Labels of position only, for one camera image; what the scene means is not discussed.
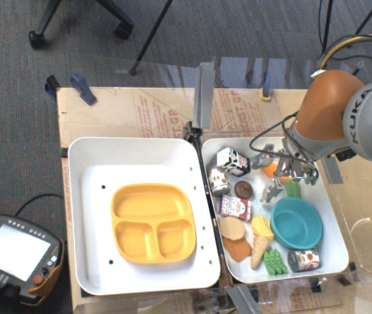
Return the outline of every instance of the yellow divided plate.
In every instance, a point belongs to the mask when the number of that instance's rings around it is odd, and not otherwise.
[[[175,262],[195,248],[192,206],[176,186],[125,185],[114,193],[111,213],[116,246],[131,262]]]

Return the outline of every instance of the white screen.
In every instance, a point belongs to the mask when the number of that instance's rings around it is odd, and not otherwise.
[[[0,227],[0,270],[27,281],[50,243],[18,229]]]

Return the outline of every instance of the teal bowl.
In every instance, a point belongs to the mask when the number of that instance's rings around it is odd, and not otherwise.
[[[322,221],[305,200],[287,197],[276,202],[271,212],[275,240],[289,249],[313,248],[322,237]]]

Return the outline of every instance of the small box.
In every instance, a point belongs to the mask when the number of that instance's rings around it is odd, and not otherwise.
[[[251,219],[251,201],[223,195],[220,197],[219,214],[249,221]]]
[[[228,173],[242,177],[250,173],[250,158],[238,153],[232,148],[224,148],[218,152],[217,166],[225,169]]]

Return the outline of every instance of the soup can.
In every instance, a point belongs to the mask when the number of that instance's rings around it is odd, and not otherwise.
[[[293,272],[316,269],[320,264],[318,251],[315,249],[289,251],[288,264]]]
[[[231,192],[229,183],[225,177],[225,171],[221,167],[215,167],[208,171],[209,188],[214,196],[221,196]]]

